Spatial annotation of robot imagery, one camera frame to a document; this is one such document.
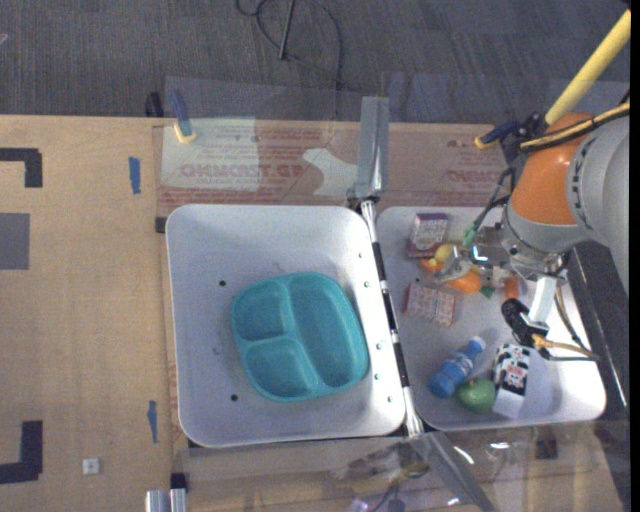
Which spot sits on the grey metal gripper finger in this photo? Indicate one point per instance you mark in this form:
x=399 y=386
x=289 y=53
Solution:
x=452 y=275
x=456 y=256

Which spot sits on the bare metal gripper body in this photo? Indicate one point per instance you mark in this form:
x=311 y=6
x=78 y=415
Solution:
x=492 y=250

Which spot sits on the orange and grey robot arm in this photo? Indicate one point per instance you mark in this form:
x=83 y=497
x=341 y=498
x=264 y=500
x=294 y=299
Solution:
x=550 y=170

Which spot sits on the yellow toy lemon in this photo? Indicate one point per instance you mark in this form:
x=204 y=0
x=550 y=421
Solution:
x=441 y=253

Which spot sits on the orange carrot with green top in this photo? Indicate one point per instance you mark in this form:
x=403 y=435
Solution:
x=467 y=284

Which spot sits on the purple carton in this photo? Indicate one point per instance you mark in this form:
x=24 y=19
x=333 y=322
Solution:
x=427 y=235

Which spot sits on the small orange toy piece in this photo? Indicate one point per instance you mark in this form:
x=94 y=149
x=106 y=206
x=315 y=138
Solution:
x=511 y=288

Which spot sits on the blue bottle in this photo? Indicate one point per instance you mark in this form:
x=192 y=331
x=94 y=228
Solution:
x=456 y=369

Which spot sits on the brown cardboard board red print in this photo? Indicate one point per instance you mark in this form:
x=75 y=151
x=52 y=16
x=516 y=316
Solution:
x=425 y=155

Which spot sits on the white carton with cow print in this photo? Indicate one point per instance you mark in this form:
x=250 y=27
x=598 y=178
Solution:
x=511 y=377

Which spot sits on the green apple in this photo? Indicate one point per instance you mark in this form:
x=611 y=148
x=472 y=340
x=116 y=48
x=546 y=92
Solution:
x=476 y=395

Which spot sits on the white plastic tray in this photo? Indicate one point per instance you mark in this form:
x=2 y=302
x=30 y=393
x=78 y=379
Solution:
x=280 y=240
x=560 y=395

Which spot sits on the teal divided plate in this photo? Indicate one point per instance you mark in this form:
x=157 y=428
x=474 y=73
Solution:
x=300 y=335

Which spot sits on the black cylinder on white bracket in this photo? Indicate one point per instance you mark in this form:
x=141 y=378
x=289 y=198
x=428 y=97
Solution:
x=522 y=320

